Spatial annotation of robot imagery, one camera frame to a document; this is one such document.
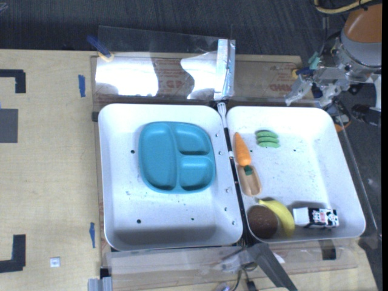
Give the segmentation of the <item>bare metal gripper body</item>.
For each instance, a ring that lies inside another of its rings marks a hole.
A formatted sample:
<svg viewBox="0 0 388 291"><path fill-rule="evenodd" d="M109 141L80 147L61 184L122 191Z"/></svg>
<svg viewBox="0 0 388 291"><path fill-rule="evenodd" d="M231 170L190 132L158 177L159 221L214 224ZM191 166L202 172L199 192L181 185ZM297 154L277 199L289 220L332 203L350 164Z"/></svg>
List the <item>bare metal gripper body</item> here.
<svg viewBox="0 0 388 291"><path fill-rule="evenodd" d="M373 44L337 38L321 57L312 81L317 85L369 83L373 75Z"/></svg>

